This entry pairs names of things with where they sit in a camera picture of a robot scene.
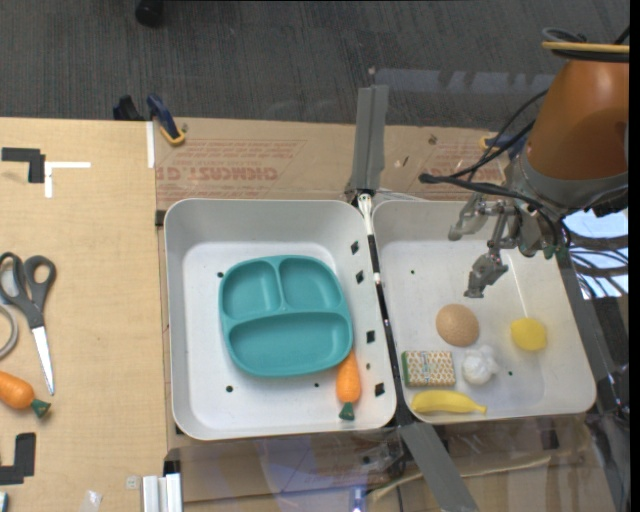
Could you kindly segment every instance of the toy banana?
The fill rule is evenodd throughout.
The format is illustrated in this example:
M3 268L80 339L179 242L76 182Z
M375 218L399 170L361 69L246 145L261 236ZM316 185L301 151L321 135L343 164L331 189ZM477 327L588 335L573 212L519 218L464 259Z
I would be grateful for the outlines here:
M459 391L445 389L433 389L418 393L411 401L411 408L420 414L436 411L456 413L479 411L482 414L487 412L486 405L474 402Z

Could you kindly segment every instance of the brown egg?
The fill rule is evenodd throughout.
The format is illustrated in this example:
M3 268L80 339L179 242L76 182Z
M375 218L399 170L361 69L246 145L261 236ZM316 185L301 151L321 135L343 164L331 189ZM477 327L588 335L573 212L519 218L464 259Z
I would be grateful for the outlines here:
M448 304L436 316L436 329L442 339L456 347L467 347L478 339L478 318L462 304Z

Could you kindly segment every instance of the teal divided plate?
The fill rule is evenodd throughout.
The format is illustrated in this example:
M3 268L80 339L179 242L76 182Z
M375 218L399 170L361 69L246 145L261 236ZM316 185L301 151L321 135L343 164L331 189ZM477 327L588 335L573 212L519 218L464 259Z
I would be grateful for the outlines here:
M307 256L238 263L219 290L222 332L234 363L259 377L326 370L353 344L347 302L333 271Z

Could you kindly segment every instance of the gray carpet floor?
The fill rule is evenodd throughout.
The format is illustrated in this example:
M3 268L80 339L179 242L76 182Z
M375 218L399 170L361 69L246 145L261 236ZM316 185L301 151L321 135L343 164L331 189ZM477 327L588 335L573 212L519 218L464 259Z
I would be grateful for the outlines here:
M629 0L176 0L151 29L136 5L0 0L0 116L109 119L153 92L175 116L352 123L386 83L389 124L497 129L562 65L544 27L612 42L630 19Z

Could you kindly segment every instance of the orange carrot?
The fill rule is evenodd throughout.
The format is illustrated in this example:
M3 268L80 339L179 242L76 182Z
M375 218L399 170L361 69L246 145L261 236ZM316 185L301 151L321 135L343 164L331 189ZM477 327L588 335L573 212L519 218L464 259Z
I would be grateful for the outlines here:
M344 403L340 418L343 420L353 420L353 403L360 398L360 375L358 374L358 362L356 353L351 349L349 355L338 366L338 377L336 378L336 394L338 399Z
M38 418L42 418L51 404L38 400L31 384L0 371L0 400L14 409L26 409L31 406Z

